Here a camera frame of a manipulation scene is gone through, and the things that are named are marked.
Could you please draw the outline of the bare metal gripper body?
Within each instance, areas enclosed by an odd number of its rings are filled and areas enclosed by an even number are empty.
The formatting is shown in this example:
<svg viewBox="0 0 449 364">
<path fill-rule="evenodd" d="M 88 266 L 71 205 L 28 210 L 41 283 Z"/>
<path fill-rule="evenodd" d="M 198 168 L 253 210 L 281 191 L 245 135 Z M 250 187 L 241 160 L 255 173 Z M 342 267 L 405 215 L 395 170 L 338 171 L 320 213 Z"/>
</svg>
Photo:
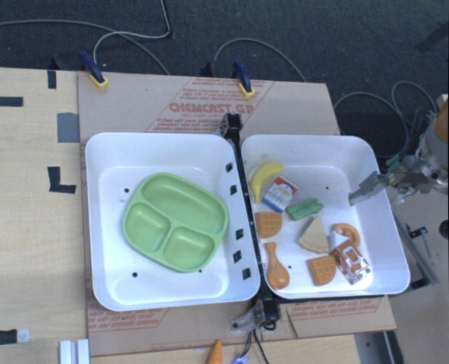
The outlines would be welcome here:
<svg viewBox="0 0 449 364">
<path fill-rule="evenodd" d="M 448 170 L 433 156 L 406 155 L 400 159 L 395 155 L 386 160 L 383 169 L 387 185 L 400 194 L 431 191 L 448 194 Z"/>
</svg>

